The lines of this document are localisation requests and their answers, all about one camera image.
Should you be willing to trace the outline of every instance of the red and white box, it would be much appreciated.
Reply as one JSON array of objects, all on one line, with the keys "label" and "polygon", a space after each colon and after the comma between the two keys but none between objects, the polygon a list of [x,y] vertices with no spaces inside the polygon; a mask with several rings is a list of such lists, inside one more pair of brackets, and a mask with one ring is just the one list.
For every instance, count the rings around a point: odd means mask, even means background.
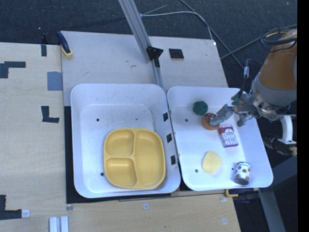
[{"label": "red and white box", "polygon": [[218,132],[224,148],[238,145],[238,141],[232,125],[220,125]]}]

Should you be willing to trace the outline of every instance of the white can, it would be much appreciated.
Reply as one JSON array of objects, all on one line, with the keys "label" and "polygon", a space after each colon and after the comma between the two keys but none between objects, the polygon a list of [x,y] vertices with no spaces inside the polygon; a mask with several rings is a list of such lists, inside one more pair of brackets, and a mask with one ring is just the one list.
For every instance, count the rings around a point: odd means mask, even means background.
[{"label": "white can", "polygon": [[234,181],[240,185],[247,185],[250,181],[251,165],[247,162],[240,161],[236,164]]}]

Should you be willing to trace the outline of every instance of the wooden table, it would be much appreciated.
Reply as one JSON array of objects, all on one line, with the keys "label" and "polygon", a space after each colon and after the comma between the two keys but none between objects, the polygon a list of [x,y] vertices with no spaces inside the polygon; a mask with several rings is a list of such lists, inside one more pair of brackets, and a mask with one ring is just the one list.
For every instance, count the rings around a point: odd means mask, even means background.
[{"label": "wooden table", "polygon": [[[0,43],[1,64],[26,62],[0,78],[0,194],[5,210],[30,211],[28,218],[1,220],[0,231],[48,231],[49,218],[61,216],[72,232],[240,231],[233,200],[221,192],[73,203],[67,211],[63,92],[47,87],[47,73],[62,73],[60,46],[42,53],[39,44]],[[42,106],[59,122],[42,122]]]}]

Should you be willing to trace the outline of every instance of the brown round object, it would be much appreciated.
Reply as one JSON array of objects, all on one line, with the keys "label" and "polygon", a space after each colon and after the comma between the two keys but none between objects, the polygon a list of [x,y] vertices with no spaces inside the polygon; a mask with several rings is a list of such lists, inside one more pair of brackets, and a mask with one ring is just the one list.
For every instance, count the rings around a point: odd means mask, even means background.
[{"label": "brown round object", "polygon": [[209,123],[211,122],[212,119],[214,119],[216,117],[216,114],[213,113],[206,113],[204,114],[204,116],[202,117],[202,125],[205,129],[207,130],[215,130],[218,129],[219,125],[217,126],[211,126]]}]

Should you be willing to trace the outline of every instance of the pale yellow object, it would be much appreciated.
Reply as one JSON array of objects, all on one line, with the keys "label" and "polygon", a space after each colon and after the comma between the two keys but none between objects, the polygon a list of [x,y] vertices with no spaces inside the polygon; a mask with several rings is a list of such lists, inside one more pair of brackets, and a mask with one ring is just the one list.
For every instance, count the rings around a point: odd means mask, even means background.
[{"label": "pale yellow object", "polygon": [[203,160],[203,170],[213,174],[220,167],[222,162],[221,157],[213,151],[208,151]]},{"label": "pale yellow object", "polygon": [[164,180],[165,153],[160,136],[148,129],[110,132],[104,142],[104,171],[114,186],[149,189]]}]

